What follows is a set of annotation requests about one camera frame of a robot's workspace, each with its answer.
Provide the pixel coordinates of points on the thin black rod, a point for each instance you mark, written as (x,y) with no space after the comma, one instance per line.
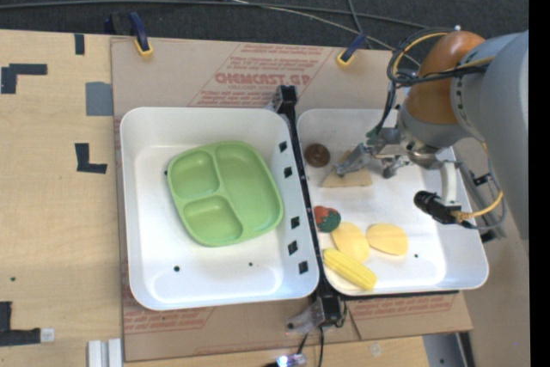
(307,195)

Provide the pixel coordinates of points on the brown cardboard board red print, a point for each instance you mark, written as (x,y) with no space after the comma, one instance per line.
(180,73)

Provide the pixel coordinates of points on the beige pizza slice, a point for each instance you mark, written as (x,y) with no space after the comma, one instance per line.
(348,180)

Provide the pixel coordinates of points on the yellow oval potato slice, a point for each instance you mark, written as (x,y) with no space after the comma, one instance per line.
(387,239)
(351,242)

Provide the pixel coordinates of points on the yellow corn cob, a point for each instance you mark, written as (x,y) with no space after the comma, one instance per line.
(350,269)

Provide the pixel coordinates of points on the white plastic tray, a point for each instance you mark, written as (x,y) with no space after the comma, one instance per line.
(215,270)
(399,193)

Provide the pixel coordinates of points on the brown doughnut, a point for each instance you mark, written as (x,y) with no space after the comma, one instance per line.
(317,155)

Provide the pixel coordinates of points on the red and green strawberry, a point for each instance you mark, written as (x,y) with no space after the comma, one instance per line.
(326,219)

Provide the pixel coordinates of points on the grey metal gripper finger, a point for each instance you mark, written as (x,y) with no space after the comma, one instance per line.
(354,159)
(393,168)

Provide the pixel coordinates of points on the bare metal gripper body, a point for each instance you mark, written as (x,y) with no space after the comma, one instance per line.
(389,144)

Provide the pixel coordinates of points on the black cylinder on white bracket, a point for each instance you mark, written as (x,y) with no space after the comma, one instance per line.
(434,205)

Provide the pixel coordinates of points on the green divided plate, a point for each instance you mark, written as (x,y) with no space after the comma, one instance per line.
(240,185)

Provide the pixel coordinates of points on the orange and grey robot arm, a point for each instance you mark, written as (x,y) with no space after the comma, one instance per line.
(494,99)

